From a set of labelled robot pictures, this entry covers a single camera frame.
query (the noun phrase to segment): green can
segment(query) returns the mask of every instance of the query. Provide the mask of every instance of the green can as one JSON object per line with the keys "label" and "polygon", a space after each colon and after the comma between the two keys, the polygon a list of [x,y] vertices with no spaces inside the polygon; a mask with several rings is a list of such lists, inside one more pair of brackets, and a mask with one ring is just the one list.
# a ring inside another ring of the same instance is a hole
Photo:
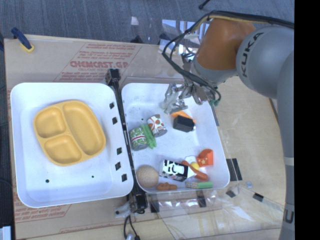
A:
{"label": "green can", "polygon": [[131,147],[134,151],[146,149],[149,145],[144,130],[141,127],[129,131]]}

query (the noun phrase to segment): red object with star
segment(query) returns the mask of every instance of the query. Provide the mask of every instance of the red object with star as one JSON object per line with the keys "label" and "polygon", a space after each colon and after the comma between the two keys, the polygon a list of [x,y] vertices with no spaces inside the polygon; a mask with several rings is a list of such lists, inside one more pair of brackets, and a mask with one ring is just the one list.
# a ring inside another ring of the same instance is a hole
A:
{"label": "red object with star", "polygon": [[204,149],[197,156],[196,161],[200,167],[214,165],[214,151],[212,149]]}

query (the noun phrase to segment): brown ball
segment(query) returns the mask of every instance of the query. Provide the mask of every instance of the brown ball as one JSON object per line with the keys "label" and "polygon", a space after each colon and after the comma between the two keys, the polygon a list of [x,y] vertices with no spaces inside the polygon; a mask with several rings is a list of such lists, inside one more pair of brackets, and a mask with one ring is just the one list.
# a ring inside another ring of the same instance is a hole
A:
{"label": "brown ball", "polygon": [[158,184],[159,173],[150,165],[142,165],[136,171],[136,178],[144,188],[152,188]]}

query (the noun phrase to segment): yellow ball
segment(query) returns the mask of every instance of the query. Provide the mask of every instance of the yellow ball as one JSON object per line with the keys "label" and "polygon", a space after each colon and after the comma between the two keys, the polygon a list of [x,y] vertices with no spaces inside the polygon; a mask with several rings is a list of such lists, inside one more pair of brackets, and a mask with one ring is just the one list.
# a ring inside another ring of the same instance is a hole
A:
{"label": "yellow ball", "polygon": [[200,169],[200,166],[199,166],[199,164],[197,162],[192,162],[190,165],[196,170]]}

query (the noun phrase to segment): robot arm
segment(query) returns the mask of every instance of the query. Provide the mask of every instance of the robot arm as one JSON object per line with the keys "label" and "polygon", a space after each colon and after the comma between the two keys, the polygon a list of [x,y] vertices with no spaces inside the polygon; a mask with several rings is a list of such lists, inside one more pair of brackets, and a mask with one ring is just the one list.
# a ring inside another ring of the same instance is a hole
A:
{"label": "robot arm", "polygon": [[[175,97],[178,98],[172,99],[170,86],[167,91],[169,95],[164,101],[165,111],[170,114],[172,109],[176,111],[187,108],[183,98],[191,95],[199,105],[203,101],[216,104],[221,97],[217,91],[218,85],[233,76],[239,76],[253,91],[276,99],[286,173],[285,209],[279,239],[295,239],[294,24],[273,18],[220,11],[209,13],[204,19],[209,19],[210,16],[215,19],[210,23],[194,59],[184,63],[184,70],[166,55],[166,48],[162,53],[183,75],[186,82],[184,90],[189,88],[189,95],[184,92],[184,96],[179,96],[179,89],[174,86]],[[251,22],[257,19],[277,25],[255,29]],[[199,20],[194,26],[197,27],[202,22],[204,20]],[[187,29],[174,41],[179,43],[193,30],[193,27]]]}

